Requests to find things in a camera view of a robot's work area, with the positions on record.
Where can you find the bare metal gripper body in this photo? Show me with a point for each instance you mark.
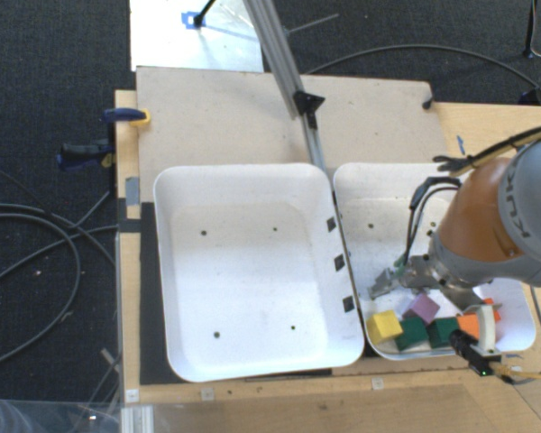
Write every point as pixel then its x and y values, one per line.
pixel 426 274

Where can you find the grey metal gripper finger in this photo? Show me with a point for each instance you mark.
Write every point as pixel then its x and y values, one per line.
pixel 381 287
pixel 399 279

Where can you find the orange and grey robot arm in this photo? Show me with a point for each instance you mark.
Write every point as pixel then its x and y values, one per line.
pixel 487 214

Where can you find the purple cube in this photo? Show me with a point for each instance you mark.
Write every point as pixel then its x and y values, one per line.
pixel 423 307

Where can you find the yellow cube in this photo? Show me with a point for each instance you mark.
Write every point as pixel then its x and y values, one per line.
pixel 384 327

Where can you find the thin black rod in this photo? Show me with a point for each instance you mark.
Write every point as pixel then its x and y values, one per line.
pixel 347 260

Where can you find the green cube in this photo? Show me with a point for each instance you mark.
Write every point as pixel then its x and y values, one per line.
pixel 411 334
pixel 442 332

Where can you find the orange cube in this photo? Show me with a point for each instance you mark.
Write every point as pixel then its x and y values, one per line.
pixel 469 325
pixel 496 314

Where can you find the white plastic tray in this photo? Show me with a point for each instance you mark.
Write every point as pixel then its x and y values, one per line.
pixel 248 278
pixel 374 214

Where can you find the pale flat board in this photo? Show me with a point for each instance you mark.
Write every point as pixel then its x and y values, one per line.
pixel 234 120

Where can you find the black cylinder on white bracket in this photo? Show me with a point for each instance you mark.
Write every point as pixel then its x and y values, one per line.
pixel 486 327

